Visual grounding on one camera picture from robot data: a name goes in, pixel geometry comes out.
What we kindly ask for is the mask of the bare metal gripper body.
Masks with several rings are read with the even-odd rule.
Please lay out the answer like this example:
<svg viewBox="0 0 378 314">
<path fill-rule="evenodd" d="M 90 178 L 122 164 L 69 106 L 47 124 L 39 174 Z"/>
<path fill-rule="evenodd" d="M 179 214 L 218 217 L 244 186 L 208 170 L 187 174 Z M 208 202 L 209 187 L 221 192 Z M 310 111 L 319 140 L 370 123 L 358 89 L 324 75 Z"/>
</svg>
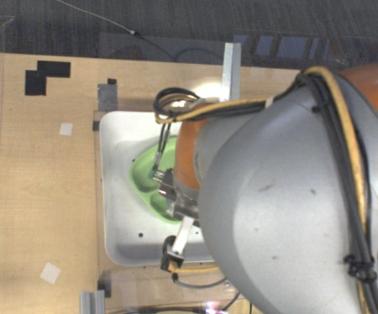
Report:
<svg viewBox="0 0 378 314">
<path fill-rule="evenodd" d="M 166 200 L 169 215 L 178 220 L 190 217 L 195 222 L 199 221 L 199 190 L 182 184 L 172 169 L 158 170 L 158 182 L 158 192 Z"/>
</svg>

